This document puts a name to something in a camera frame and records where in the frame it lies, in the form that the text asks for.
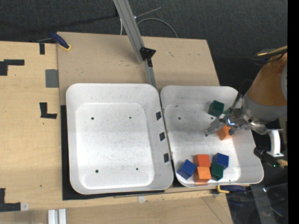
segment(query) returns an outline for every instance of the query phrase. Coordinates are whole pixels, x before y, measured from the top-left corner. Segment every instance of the green block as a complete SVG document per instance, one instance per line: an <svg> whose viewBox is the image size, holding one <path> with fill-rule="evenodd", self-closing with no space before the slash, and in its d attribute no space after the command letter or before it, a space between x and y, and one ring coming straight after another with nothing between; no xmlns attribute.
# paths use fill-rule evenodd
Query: green block
<svg viewBox="0 0 299 224"><path fill-rule="evenodd" d="M215 181L220 180L223 178L223 166L217 163L211 164L211 176L212 179Z"/></svg>
<svg viewBox="0 0 299 224"><path fill-rule="evenodd" d="M215 117L219 117L223 113L224 104L214 100L209 106L209 114Z"/></svg>

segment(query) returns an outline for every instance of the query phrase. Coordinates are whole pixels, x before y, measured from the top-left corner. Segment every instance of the blue block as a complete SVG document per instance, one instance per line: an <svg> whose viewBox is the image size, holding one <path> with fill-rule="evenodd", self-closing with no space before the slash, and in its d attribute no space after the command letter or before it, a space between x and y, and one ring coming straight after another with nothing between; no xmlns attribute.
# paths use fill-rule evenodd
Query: blue block
<svg viewBox="0 0 299 224"><path fill-rule="evenodd" d="M224 169L226 169L228 167L228 160L229 157L227 155L217 153L216 155L214 155L212 162L222 165Z"/></svg>
<svg viewBox="0 0 299 224"><path fill-rule="evenodd" d="M177 173L180 174L183 178L188 179L193 175L196 168L197 166L194 163L186 159L186 161L182 164Z"/></svg>

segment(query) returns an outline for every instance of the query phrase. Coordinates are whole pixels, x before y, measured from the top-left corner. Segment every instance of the gray cable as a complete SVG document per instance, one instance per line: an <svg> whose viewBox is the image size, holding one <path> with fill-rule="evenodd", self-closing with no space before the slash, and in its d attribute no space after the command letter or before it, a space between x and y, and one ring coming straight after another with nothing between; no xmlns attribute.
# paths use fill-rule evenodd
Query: gray cable
<svg viewBox="0 0 299 224"><path fill-rule="evenodd" d="M158 18L145 18L145 19L139 21L139 22L137 23L137 26L139 26L140 23L142 23L142 22L144 22L144 21L159 21L159 22L162 22L162 23L164 23L166 26L168 26L168 27L173 31L173 33L174 33L174 35L176 36L176 38L178 38L177 32L176 32L176 31L173 29L173 27L172 27L171 25L169 25L167 22L165 22L165 21L163 21L163 20L161 20L161 19L158 19Z"/></svg>

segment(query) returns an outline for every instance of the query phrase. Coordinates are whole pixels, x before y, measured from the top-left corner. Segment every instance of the block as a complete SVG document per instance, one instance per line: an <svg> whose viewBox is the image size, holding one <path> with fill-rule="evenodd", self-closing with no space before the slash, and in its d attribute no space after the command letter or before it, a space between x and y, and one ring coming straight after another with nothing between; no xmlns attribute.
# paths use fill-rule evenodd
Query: block
<svg viewBox="0 0 299 224"><path fill-rule="evenodd" d="M211 171L209 167L197 167L194 172L195 184L205 184L211 179Z"/></svg>
<svg viewBox="0 0 299 224"><path fill-rule="evenodd" d="M231 137L233 137L233 135L230 135L228 133L229 130L230 130L230 127L225 125L222 129L217 131L217 134L218 134L220 140L227 140L227 139L230 139Z"/></svg>
<svg viewBox="0 0 299 224"><path fill-rule="evenodd" d="M218 181L223 177L223 166L217 163L211 164L211 177L213 180Z"/></svg>
<svg viewBox="0 0 299 224"><path fill-rule="evenodd" d="M212 162L223 166L223 169L228 167L229 156L217 153L213 156Z"/></svg>
<svg viewBox="0 0 299 224"><path fill-rule="evenodd" d="M185 160L185 162L182 164L182 166L177 171L178 174L180 174L183 178L186 180L190 178L193 173L195 172L195 169L197 166L190 162L188 159Z"/></svg>
<svg viewBox="0 0 299 224"><path fill-rule="evenodd" d="M217 100L214 100L209 106L208 114L219 117L223 113L223 109L224 104Z"/></svg>
<svg viewBox="0 0 299 224"><path fill-rule="evenodd" d="M210 155L198 154L193 157L193 163L198 167L211 167Z"/></svg>

